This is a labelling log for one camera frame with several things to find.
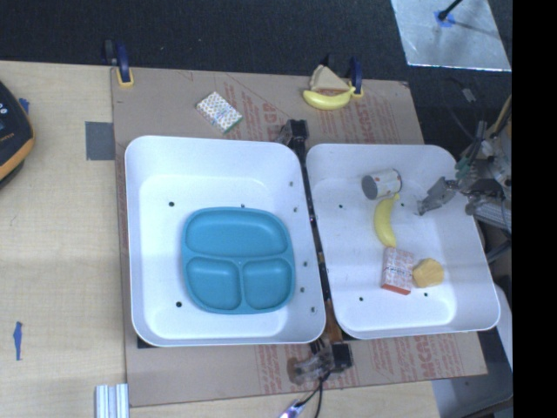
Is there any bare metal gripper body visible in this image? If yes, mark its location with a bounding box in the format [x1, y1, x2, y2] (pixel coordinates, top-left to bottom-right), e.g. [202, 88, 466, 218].
[454, 163, 511, 217]

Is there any yellow banana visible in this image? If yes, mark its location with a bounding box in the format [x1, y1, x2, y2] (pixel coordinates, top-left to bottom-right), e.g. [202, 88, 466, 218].
[373, 192, 401, 249]
[302, 85, 357, 111]

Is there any white can with grey lid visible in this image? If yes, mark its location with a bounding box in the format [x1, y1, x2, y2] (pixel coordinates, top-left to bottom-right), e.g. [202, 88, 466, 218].
[360, 167, 403, 201]

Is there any yellow toy biscuit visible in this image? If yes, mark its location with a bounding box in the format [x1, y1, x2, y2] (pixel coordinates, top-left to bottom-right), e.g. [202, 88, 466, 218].
[412, 257, 446, 289]

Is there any orange patterned white carton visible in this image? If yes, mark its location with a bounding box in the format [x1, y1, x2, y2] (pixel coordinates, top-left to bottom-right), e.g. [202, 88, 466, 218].
[379, 246, 416, 297]

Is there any white plastic tray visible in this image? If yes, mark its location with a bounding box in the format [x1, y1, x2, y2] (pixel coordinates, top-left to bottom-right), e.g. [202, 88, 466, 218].
[124, 135, 327, 348]
[305, 143, 502, 340]

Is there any beige sandwich slice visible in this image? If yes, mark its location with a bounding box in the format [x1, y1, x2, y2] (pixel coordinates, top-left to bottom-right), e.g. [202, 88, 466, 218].
[309, 64, 352, 92]

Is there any blue divided plate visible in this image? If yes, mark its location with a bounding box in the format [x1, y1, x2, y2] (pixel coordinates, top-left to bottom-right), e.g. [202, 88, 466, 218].
[180, 206, 298, 315]

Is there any green patterned white carton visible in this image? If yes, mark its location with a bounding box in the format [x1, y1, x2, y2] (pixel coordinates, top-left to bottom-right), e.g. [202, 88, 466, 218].
[195, 91, 245, 136]

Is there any brown cardboard board red print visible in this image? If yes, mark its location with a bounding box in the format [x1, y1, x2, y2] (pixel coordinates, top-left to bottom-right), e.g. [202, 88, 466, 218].
[109, 66, 489, 408]

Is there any black block with thin wires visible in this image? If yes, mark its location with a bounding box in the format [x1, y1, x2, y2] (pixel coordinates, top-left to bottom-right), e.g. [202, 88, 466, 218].
[277, 118, 311, 146]
[287, 340, 353, 386]

